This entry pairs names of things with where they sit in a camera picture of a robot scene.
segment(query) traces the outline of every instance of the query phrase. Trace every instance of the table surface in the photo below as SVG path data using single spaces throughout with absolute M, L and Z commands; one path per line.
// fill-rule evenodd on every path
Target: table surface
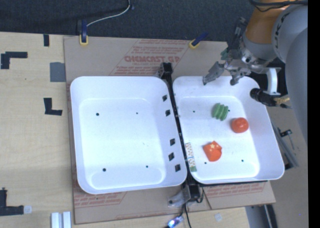
M 0 187 L 8 206 L 31 206 L 32 213 L 1 216 L 6 228 L 50 227 L 53 212 L 73 213 L 68 109 L 65 82 L 50 82 L 50 63 L 64 63 L 63 35 L 0 32 L 0 53 L 27 52 L 0 70 Z M 45 115 L 44 98 L 62 115 Z M 215 218 L 220 214 L 221 220 Z M 86 224 L 85 227 L 165 227 L 165 215 Z M 244 207 L 189 213 L 193 228 L 249 228 Z M 181 227 L 188 227 L 187 221 Z

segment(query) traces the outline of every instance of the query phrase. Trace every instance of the tray containing toy food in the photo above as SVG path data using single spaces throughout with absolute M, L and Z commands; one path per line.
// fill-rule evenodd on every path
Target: tray containing toy food
M 280 178 L 284 163 L 266 106 L 250 97 L 258 84 L 249 77 L 229 81 L 174 80 L 182 144 L 162 79 L 76 78 L 70 95 L 81 188 L 103 194 L 177 186 L 188 169 L 206 185 Z

